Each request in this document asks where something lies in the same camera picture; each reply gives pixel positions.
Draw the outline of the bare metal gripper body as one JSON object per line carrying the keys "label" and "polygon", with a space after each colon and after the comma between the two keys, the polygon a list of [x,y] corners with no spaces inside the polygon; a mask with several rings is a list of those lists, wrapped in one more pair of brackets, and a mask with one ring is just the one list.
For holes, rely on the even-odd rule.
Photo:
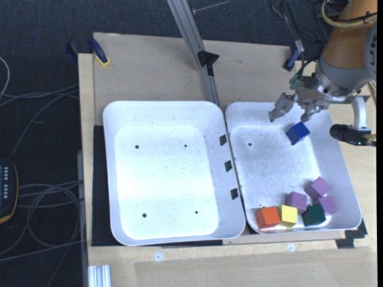
{"label": "bare metal gripper body", "polygon": [[331,104],[349,104],[357,96],[333,81],[303,76],[295,89],[295,100],[303,109],[328,109]]}

